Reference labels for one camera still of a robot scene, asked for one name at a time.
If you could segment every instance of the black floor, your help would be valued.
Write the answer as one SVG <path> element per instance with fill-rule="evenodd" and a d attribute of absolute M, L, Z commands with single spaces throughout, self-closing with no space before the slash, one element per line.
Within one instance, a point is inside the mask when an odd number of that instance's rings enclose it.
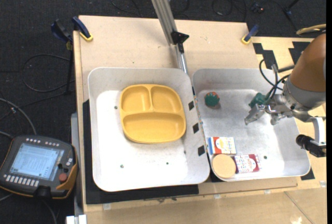
<path fill-rule="evenodd" d="M 252 10 L 255 3 L 262 13 Z M 299 37 L 297 29 L 326 23 L 326 0 L 171 0 L 171 7 L 176 19 L 246 22 L 249 29 L 258 24 L 257 36 Z M 288 17 L 285 10 L 290 10 Z M 0 0 L 0 162 L 10 143 L 3 133 L 33 133 L 18 107 L 38 134 L 70 140 L 73 82 L 72 92 L 63 94 L 70 53 L 53 36 L 51 24 L 60 19 L 71 31 L 71 18 L 77 15 L 156 18 L 150 0 Z M 1 201 L 8 194 L 0 190 L 1 224 L 53 222 L 41 201 L 18 195 Z M 58 223 L 74 213 L 72 196 L 49 206 Z"/>

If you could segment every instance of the red and white box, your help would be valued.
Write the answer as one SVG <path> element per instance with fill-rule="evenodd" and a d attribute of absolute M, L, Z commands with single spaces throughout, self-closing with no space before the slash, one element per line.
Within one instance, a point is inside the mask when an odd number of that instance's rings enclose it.
<path fill-rule="evenodd" d="M 207 144 L 211 155 L 235 155 L 237 153 L 233 137 L 209 137 L 207 139 Z"/>
<path fill-rule="evenodd" d="M 257 154 L 237 155 L 233 157 L 237 166 L 236 173 L 258 172 L 261 165 Z"/>

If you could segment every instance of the robotic hand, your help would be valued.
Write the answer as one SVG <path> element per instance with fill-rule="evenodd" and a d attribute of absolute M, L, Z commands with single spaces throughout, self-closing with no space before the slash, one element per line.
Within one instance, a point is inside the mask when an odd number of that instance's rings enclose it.
<path fill-rule="evenodd" d="M 316 157 L 326 156 L 326 117 L 313 117 L 308 111 L 326 102 L 326 34 L 315 38 L 303 51 L 292 73 L 284 82 L 282 94 L 263 96 L 257 94 L 250 103 L 251 110 L 244 119 L 249 124 L 264 113 L 271 115 L 275 125 L 285 117 L 295 117 L 312 122 L 315 139 L 299 135 L 296 142 Z"/>

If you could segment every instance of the white tray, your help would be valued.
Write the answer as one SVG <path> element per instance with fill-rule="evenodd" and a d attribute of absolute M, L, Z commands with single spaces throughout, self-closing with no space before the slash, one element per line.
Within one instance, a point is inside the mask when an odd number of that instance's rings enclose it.
<path fill-rule="evenodd" d="M 274 80 L 272 70 L 265 69 L 264 74 Z M 220 179 L 278 178 L 309 172 L 308 154 L 296 144 L 299 131 L 294 118 L 284 118 L 271 125 L 271 117 L 264 113 L 260 119 L 248 125 L 244 123 L 252 98 L 258 92 L 266 94 L 272 87 L 259 69 L 200 69 L 193 74 L 192 82 L 206 142 L 213 136 L 234 137 L 237 155 L 258 154 L 262 166 L 258 172 L 237 173 Z M 205 105 L 204 96 L 211 91 L 220 97 L 219 108 Z"/>
<path fill-rule="evenodd" d="M 183 137 L 162 144 L 140 144 L 125 137 L 119 98 L 124 88 L 136 84 L 165 85 L 179 94 L 187 125 Z M 88 87 L 93 179 L 100 189 L 110 192 L 199 184 L 208 178 L 204 135 L 201 129 L 194 132 L 199 119 L 190 78 L 182 70 L 99 67 L 90 72 Z"/>

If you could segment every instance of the green object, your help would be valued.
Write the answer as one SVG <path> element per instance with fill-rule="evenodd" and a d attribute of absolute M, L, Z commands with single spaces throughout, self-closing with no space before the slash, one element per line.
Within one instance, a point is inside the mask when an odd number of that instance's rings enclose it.
<path fill-rule="evenodd" d="M 254 107 L 255 104 L 257 105 L 267 105 L 268 102 L 270 101 L 269 98 L 266 98 L 266 95 L 261 94 L 260 92 L 258 92 L 254 98 L 251 100 L 251 102 L 249 103 L 250 108 Z"/>
<path fill-rule="evenodd" d="M 214 107 L 218 104 L 220 97 L 216 92 L 209 92 L 205 95 L 205 104 L 209 107 Z"/>

